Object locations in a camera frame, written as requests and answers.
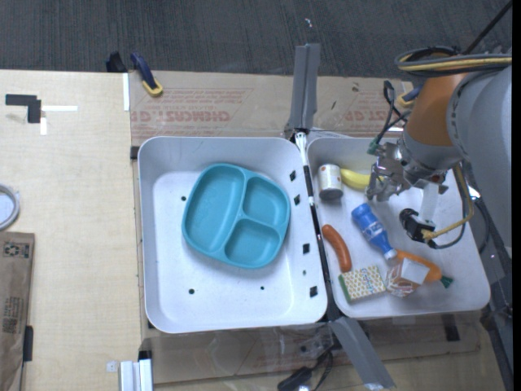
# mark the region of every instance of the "sausage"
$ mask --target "sausage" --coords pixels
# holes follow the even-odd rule
[[[342,272],[349,272],[352,268],[351,255],[340,233],[336,231],[332,225],[324,225],[322,226],[322,234],[335,250],[336,256],[339,259],[340,270]]]

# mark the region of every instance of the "sponge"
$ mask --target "sponge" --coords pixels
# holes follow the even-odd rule
[[[339,275],[339,281],[349,302],[386,291],[382,275],[376,265],[344,272]]]

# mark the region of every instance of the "blue plastic plate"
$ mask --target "blue plastic plate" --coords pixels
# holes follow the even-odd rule
[[[260,268],[277,256],[289,220],[289,199],[273,181],[237,165],[214,164],[192,188],[182,234],[209,257]]]

